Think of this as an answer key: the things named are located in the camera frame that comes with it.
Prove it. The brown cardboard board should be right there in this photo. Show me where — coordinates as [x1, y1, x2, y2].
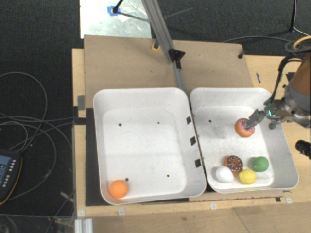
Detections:
[83, 34, 284, 203]

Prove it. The green lime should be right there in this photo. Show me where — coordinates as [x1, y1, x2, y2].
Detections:
[251, 156, 270, 173]

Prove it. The orange ball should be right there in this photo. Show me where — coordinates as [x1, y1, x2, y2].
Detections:
[109, 179, 129, 200]

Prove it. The chocolate doughnut with sprinkles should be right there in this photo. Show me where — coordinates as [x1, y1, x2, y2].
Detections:
[223, 155, 244, 176]

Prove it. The pink doughnut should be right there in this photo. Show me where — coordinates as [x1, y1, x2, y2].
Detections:
[234, 117, 256, 138]

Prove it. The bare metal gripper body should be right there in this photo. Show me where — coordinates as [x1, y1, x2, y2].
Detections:
[263, 100, 311, 128]

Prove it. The white egg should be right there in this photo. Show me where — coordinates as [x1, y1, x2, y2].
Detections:
[215, 166, 235, 184]

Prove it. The yellow lemon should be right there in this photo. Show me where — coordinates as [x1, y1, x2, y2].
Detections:
[238, 169, 258, 185]

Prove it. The white plastic tray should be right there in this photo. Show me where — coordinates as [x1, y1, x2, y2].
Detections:
[189, 87, 300, 194]
[93, 87, 207, 206]

